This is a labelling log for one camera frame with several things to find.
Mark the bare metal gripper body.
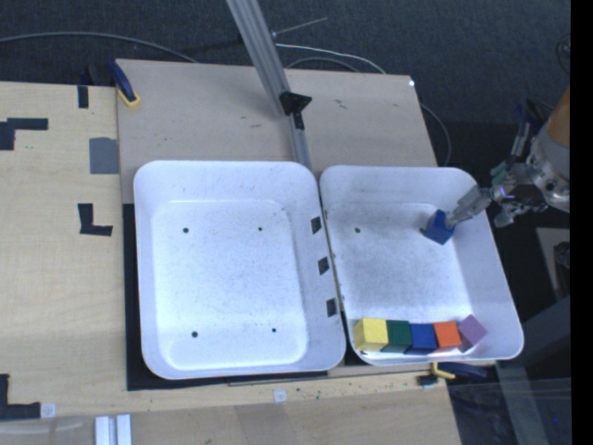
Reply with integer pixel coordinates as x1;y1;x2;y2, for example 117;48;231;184
489;149;572;214

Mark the blue cube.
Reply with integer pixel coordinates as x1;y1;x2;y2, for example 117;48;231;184
420;208;458;247
403;323;439;357

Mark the purple cube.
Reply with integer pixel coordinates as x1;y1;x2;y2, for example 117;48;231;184
455;313;489;354

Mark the orange cube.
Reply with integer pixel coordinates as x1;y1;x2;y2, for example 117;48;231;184
432;320;464;350

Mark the white plastic tray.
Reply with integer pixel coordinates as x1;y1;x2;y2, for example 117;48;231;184
318;163;526;368
132;159;348;382

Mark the green cube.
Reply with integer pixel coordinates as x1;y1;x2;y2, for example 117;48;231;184
381;320;414;354

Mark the yellow cube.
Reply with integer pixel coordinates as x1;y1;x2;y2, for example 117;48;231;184
352;317;390;353

